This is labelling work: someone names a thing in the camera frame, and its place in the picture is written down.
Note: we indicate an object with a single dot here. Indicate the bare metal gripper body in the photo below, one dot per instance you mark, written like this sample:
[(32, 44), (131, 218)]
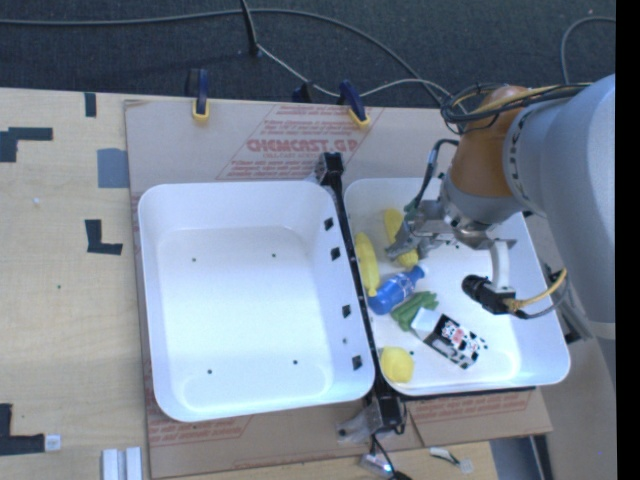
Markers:
[(440, 225)]

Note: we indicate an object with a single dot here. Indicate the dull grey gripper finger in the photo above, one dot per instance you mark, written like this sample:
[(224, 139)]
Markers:
[(426, 248), (402, 245)]

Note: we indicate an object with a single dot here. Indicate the yellow corn cob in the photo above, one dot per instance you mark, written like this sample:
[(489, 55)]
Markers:
[(393, 223)]

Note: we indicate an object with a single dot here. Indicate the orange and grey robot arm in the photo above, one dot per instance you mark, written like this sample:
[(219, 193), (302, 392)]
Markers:
[(560, 148)]

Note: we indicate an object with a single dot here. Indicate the yellow banana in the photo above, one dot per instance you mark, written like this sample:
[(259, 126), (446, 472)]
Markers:
[(368, 263)]

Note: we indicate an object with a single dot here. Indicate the blue plastic bottle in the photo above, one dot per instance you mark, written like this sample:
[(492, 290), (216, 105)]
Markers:
[(392, 293)]

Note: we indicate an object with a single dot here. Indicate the thin black rod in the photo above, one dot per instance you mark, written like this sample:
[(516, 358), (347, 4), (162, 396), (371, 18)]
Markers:
[(356, 268)]

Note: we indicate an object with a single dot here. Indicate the green beans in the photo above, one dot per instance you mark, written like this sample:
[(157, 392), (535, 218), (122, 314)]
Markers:
[(412, 305)]

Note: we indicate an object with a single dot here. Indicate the cow print milk carton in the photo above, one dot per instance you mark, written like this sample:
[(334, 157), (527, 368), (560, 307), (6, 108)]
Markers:
[(452, 338)]

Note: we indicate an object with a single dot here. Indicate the yellow lemon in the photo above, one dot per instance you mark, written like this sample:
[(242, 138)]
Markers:
[(396, 364)]

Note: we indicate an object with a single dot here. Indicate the white plastic tray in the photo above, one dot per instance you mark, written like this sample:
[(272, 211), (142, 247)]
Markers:
[(500, 358), (240, 308)]

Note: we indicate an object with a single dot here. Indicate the brown cardboard board red print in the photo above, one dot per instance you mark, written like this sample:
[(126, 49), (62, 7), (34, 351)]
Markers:
[(200, 143)]

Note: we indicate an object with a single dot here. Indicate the black cylinder on white bracket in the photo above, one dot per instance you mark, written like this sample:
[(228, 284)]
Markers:
[(487, 293)]

